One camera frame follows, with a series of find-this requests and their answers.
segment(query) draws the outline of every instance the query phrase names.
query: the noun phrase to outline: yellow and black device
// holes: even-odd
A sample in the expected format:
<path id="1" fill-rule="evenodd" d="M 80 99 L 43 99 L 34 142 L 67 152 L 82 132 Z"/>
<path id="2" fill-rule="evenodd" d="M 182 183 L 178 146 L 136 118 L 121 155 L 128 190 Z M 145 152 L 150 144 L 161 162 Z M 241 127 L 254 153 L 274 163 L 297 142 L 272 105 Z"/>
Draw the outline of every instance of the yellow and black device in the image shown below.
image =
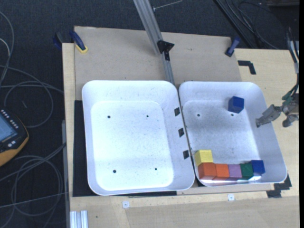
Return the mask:
<path id="1" fill-rule="evenodd" d="M 0 166 L 11 160 L 29 140 L 20 119 L 0 105 Z"/>

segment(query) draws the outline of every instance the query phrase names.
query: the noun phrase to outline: cube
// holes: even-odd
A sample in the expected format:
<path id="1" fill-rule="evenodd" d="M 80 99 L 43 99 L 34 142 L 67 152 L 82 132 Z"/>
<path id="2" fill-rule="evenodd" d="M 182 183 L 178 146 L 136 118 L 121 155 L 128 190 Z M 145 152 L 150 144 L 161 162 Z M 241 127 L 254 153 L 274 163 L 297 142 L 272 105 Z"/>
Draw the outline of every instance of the cube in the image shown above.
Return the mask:
<path id="1" fill-rule="evenodd" d="M 198 166 L 199 179 L 212 180 L 217 175 L 217 169 L 214 163 L 203 162 Z"/>
<path id="2" fill-rule="evenodd" d="M 262 160 L 252 160 L 250 163 L 252 164 L 254 176 L 261 176 L 265 173 L 264 162 Z"/>
<path id="3" fill-rule="evenodd" d="M 225 181 L 229 178 L 229 169 L 227 164 L 215 164 L 217 176 L 213 179 L 215 181 Z"/>
<path id="4" fill-rule="evenodd" d="M 253 177 L 253 169 L 251 163 L 240 164 L 242 170 L 242 180 L 249 180 Z"/>
<path id="5" fill-rule="evenodd" d="M 237 181 L 243 177 L 240 165 L 231 164 L 228 165 L 228 169 L 229 169 L 229 178 L 226 179 L 227 181 Z"/>
<path id="6" fill-rule="evenodd" d="M 240 113 L 244 109 L 244 99 L 240 97 L 232 97 L 228 103 L 228 111 Z"/>
<path id="7" fill-rule="evenodd" d="M 213 162 L 211 150 L 199 150 L 194 154 L 195 164 L 199 166 L 201 163 Z"/>

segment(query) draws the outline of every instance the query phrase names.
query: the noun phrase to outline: tray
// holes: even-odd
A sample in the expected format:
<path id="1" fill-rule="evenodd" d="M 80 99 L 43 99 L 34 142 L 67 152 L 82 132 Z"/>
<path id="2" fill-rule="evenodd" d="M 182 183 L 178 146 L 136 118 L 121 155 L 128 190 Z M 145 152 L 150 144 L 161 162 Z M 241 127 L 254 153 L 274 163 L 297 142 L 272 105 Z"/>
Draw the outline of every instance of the tray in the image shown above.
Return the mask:
<path id="1" fill-rule="evenodd" d="M 171 83 L 90 81 L 82 98 L 93 192 L 117 195 L 192 186 L 178 92 Z"/>
<path id="2" fill-rule="evenodd" d="M 267 109 L 261 89 L 248 82 L 185 82 L 180 104 L 192 154 L 210 149 L 215 163 L 240 164 L 263 160 L 266 173 L 249 181 L 200 180 L 205 186 L 282 182 L 286 166 L 272 124 L 256 127 Z M 228 111 L 233 96 L 244 98 L 240 113 Z"/>

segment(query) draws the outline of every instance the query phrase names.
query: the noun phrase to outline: wooden table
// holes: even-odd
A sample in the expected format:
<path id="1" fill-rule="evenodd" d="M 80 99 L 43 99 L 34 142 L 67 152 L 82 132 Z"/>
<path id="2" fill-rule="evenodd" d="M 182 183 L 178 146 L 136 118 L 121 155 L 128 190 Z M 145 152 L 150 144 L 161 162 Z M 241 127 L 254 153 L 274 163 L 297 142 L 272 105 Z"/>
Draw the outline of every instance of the wooden table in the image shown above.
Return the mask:
<path id="1" fill-rule="evenodd" d="M 251 75 L 248 67 L 239 67 L 241 80 L 256 83 L 267 105 L 281 105 L 281 97 L 295 84 L 288 51 L 236 49 L 235 56 L 237 60 L 251 61 L 256 69 L 257 74 Z M 281 192 L 282 198 L 268 198 L 266 190 L 273 190 L 273 184 L 193 187 L 170 197 L 72 197 L 74 44 L 63 44 L 63 67 L 70 210 L 88 210 L 90 228 L 299 227 L 299 126 L 294 122 L 293 126 L 283 128 L 284 115 L 273 122 L 292 184 L 290 190 Z M 235 201 L 228 201 L 231 193 Z M 129 201 L 129 209 L 123 209 L 123 201 Z"/>

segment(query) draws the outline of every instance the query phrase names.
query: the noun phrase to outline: orange block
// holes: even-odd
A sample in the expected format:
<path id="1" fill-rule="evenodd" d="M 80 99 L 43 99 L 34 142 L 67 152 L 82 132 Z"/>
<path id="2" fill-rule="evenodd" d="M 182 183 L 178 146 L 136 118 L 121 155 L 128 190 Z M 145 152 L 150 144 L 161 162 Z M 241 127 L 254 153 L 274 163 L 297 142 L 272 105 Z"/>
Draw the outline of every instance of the orange block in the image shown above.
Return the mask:
<path id="1" fill-rule="evenodd" d="M 217 169 L 214 163 L 203 162 L 198 166 L 199 179 L 202 180 L 212 180 L 217 175 Z"/>
<path id="2" fill-rule="evenodd" d="M 215 164 L 215 168 L 217 170 L 217 176 L 214 178 L 215 181 L 224 181 L 230 177 L 227 164 Z"/>

